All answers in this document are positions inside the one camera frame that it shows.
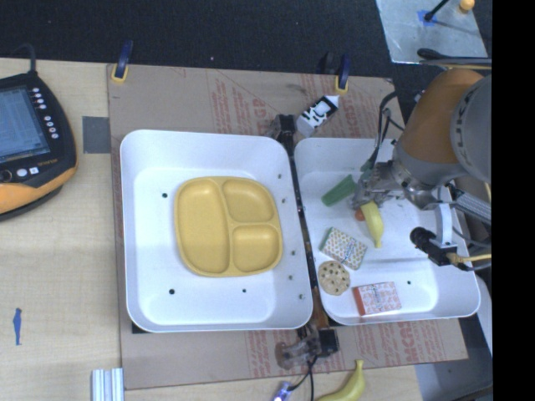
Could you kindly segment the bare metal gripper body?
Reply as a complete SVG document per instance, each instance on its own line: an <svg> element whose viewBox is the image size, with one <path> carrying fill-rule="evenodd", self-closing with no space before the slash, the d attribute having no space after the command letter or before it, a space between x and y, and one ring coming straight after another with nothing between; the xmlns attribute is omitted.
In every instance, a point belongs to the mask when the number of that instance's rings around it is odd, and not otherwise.
<svg viewBox="0 0 535 401"><path fill-rule="evenodd" d="M357 191L366 192L366 203L375 195L391 195L392 199L407 199L420 210L430 209L438 203L433 185L427 185L414 177L400 162L378 162L360 176Z"/></svg>

